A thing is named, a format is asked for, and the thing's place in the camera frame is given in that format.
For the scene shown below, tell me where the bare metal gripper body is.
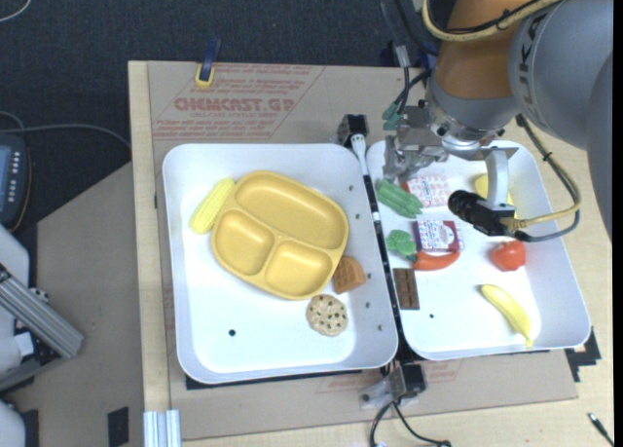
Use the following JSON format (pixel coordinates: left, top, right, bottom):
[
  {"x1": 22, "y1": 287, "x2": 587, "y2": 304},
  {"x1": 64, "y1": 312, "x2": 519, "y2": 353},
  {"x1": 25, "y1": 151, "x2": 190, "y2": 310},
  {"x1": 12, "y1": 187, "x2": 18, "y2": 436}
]
[{"x1": 387, "y1": 104, "x2": 494, "y2": 163}]

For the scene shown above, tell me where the red and white packet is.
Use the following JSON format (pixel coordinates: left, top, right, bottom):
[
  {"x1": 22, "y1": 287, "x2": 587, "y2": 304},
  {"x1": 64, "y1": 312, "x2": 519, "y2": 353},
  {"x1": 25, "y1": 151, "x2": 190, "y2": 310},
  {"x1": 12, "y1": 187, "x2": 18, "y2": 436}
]
[{"x1": 400, "y1": 173, "x2": 453, "y2": 209}]

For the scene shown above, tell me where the green asparagus bundle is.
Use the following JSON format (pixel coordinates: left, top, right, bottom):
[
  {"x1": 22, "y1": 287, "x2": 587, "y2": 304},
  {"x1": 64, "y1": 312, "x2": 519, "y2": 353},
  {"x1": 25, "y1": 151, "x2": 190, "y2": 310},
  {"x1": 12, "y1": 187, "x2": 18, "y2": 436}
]
[{"x1": 375, "y1": 178, "x2": 424, "y2": 219}]

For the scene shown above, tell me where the thin black and white rod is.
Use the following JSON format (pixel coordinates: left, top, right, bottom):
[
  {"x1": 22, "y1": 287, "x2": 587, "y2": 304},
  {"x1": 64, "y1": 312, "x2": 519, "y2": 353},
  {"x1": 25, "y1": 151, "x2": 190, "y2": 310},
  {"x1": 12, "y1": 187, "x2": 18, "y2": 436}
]
[{"x1": 350, "y1": 134, "x2": 406, "y2": 354}]

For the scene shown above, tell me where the yellow toy food piece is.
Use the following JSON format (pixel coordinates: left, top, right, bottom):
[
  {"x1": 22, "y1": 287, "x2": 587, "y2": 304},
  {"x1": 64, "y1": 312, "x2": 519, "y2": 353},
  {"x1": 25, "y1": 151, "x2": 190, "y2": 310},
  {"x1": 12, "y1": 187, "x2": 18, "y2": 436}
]
[{"x1": 473, "y1": 172, "x2": 515, "y2": 206}]

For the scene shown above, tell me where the red and white carton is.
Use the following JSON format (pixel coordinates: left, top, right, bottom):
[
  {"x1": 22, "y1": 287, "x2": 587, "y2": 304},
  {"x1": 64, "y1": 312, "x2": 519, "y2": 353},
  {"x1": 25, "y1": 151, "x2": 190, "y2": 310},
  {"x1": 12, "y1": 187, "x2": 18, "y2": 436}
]
[{"x1": 413, "y1": 218, "x2": 465, "y2": 255}]

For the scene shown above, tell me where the orange carrot with green top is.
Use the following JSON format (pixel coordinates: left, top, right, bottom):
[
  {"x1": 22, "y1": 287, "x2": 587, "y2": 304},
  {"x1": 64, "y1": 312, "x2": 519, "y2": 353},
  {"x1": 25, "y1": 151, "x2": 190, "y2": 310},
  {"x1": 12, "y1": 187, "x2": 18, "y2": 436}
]
[{"x1": 385, "y1": 229, "x2": 461, "y2": 273}]

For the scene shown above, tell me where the brown waffle slice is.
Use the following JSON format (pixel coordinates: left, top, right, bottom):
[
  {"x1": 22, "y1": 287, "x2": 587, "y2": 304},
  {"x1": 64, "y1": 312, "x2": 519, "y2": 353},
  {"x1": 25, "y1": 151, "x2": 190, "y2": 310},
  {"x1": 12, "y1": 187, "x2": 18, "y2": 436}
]
[{"x1": 332, "y1": 254, "x2": 368, "y2": 296}]

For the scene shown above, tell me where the brown cardboard board red print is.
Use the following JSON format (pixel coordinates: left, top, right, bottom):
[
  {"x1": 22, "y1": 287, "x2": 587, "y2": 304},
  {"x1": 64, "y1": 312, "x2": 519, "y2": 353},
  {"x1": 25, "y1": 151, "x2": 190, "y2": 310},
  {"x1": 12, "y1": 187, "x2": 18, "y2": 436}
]
[{"x1": 145, "y1": 60, "x2": 580, "y2": 441}]

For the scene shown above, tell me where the yellow divided plate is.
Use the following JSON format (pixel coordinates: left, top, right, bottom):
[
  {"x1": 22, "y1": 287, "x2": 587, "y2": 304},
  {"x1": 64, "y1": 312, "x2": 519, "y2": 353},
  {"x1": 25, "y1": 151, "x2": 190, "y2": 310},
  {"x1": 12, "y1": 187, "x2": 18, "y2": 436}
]
[{"x1": 209, "y1": 169, "x2": 351, "y2": 302}]

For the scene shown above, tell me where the brown chocolate bar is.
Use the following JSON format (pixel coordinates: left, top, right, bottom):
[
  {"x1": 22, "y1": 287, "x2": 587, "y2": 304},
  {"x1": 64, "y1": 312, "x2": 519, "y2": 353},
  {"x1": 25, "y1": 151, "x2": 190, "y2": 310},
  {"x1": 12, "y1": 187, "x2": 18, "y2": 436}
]
[{"x1": 391, "y1": 267, "x2": 421, "y2": 312}]

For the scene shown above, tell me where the red tomato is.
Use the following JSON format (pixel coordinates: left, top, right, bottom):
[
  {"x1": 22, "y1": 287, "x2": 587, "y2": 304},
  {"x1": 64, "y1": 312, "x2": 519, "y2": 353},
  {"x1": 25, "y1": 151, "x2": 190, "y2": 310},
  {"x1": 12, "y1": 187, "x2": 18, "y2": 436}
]
[{"x1": 490, "y1": 239, "x2": 529, "y2": 273}]

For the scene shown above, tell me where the beige chocolate chip cookie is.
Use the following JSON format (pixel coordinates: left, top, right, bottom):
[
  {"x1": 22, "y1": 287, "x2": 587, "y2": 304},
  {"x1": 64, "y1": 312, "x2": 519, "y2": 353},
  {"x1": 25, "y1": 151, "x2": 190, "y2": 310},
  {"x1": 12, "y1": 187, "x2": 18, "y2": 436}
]
[{"x1": 305, "y1": 293, "x2": 349, "y2": 338}]

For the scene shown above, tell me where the white plastic tray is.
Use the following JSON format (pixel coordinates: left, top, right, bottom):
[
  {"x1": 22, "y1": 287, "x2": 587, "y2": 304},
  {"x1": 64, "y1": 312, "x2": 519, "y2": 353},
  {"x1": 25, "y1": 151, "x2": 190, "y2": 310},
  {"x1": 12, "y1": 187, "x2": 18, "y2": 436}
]
[
  {"x1": 365, "y1": 139, "x2": 593, "y2": 361},
  {"x1": 162, "y1": 142, "x2": 401, "y2": 385}
]

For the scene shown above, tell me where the yellow banana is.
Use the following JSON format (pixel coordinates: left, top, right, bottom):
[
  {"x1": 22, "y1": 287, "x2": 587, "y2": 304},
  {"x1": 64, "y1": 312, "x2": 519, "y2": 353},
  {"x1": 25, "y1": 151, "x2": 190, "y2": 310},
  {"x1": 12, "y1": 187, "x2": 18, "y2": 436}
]
[{"x1": 479, "y1": 283, "x2": 535, "y2": 349}]

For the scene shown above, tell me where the yellow corn cob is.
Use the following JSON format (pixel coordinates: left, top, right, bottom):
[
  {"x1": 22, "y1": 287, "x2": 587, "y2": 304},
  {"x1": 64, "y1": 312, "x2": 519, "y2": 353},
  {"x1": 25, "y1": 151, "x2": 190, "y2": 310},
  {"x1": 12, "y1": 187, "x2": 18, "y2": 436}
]
[{"x1": 188, "y1": 177, "x2": 237, "y2": 235}]

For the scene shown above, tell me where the black block with thin wires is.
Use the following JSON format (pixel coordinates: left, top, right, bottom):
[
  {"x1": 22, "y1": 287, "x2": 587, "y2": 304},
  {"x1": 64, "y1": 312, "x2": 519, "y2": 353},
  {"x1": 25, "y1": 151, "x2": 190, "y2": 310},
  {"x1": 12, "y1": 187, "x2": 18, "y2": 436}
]
[
  {"x1": 339, "y1": 113, "x2": 369, "y2": 145},
  {"x1": 358, "y1": 361, "x2": 429, "y2": 410}
]

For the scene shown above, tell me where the black cylinder on white bracket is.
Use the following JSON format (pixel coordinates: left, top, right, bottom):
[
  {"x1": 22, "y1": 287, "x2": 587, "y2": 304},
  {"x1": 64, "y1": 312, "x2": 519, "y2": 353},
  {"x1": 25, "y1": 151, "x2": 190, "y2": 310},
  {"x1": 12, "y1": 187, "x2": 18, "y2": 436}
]
[{"x1": 447, "y1": 145, "x2": 520, "y2": 238}]

